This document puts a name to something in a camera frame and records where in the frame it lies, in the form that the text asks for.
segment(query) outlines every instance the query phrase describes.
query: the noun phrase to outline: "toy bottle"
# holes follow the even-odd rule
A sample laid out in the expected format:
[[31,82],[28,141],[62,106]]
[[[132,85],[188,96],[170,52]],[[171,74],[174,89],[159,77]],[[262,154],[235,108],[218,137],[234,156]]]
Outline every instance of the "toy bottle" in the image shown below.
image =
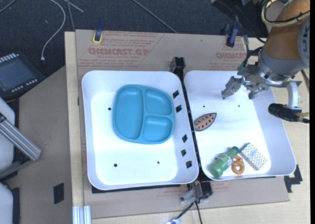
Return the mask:
[[239,149],[234,146],[228,152],[222,153],[217,160],[210,165],[210,173],[216,178],[220,177],[223,172],[232,165],[233,158],[238,152]]

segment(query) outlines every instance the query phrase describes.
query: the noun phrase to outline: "pretzel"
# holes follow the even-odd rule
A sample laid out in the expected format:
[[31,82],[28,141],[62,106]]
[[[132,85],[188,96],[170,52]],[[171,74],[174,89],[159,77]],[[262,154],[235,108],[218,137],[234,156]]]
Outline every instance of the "pretzel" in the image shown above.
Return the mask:
[[237,175],[242,174],[245,170],[243,159],[240,156],[235,155],[233,158],[231,168],[235,174],[237,174]]

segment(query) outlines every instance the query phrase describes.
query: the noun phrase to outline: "blue plate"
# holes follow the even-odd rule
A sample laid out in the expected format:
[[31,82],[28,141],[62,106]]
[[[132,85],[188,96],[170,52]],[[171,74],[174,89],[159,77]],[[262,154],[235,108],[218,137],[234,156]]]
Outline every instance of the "blue plate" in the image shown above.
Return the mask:
[[124,140],[163,143],[173,134],[174,120],[173,100],[159,89],[125,85],[116,93],[113,127]]

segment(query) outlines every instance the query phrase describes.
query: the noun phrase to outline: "wooden table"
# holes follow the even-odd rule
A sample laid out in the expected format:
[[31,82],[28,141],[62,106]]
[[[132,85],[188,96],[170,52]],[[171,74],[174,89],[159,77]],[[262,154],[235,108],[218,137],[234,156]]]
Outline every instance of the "wooden table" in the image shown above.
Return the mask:
[[[259,46],[251,40],[252,49]],[[80,143],[80,122],[78,107],[78,82],[76,63],[76,39],[74,32],[65,33],[65,55],[67,75],[67,95],[69,113],[69,136],[71,155],[72,204],[84,206],[82,161]],[[295,80],[303,80],[298,73]],[[286,89],[273,89],[276,102],[287,103]],[[303,111],[310,110],[310,94],[303,82],[299,86],[299,106]],[[296,163],[299,165],[303,181],[300,185],[293,185],[289,202],[202,209],[201,217],[204,224],[216,223],[310,223],[310,125],[290,123],[284,121],[284,126],[290,140]],[[163,224],[179,215],[180,212],[166,212],[159,214],[135,215],[105,219],[93,219],[94,224]],[[199,223],[198,212],[195,207],[181,217],[182,223]]]

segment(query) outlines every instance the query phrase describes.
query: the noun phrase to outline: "blue clamp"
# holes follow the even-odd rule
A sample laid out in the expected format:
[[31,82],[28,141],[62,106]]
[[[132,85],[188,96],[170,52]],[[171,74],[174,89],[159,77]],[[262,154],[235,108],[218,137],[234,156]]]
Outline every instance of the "blue clamp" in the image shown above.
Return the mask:
[[234,47],[235,37],[239,30],[240,30],[240,27],[237,24],[232,25],[230,29],[230,37],[228,37],[226,41],[227,46]]
[[102,38],[103,38],[102,30],[103,30],[104,22],[105,22],[104,19],[99,21],[99,23],[97,25],[96,33],[94,33],[93,43],[96,45],[99,45],[102,41]]

